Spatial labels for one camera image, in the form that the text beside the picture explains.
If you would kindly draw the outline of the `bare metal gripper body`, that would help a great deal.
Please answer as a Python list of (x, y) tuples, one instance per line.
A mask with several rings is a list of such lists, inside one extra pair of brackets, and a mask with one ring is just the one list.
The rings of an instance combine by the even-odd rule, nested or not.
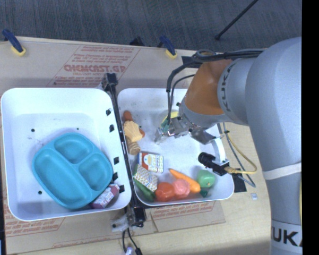
[(180, 137), (189, 134), (194, 139), (198, 139), (202, 136), (202, 128), (191, 123), (186, 117), (177, 116), (171, 118), (165, 126), (165, 132), (167, 136), (168, 130), (174, 130), (180, 133)]

